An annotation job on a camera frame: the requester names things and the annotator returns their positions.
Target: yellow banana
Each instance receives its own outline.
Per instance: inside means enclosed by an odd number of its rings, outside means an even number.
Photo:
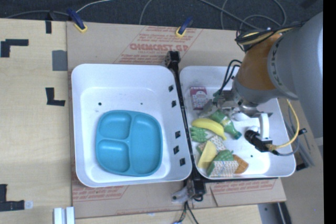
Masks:
[[[191,123],[191,125],[194,127],[199,127],[199,128],[210,130],[214,132],[215,134],[219,135],[220,137],[222,137],[224,140],[226,140],[226,137],[224,135],[224,127],[218,122],[215,122],[207,118],[199,118],[199,119],[194,120]]]

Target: cardboard sheet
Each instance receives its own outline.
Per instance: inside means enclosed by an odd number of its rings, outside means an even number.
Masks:
[[[86,23],[82,34],[67,22],[69,115],[72,149],[72,204],[76,218],[126,215],[181,210],[171,202],[171,194],[183,182],[142,184],[104,188],[84,186],[76,176],[73,151],[71,72],[82,63],[124,63],[161,65],[170,50],[180,52],[180,69],[186,66],[224,66],[244,54],[235,44],[235,32],[187,29],[175,36],[173,27]],[[207,193],[193,208],[259,204],[285,201],[280,179],[227,181],[206,184]]]

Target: blue plate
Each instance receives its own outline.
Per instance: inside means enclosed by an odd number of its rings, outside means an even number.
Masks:
[[[97,126],[96,157],[107,171],[120,175],[149,176],[162,161],[162,131],[152,116],[112,110]]]

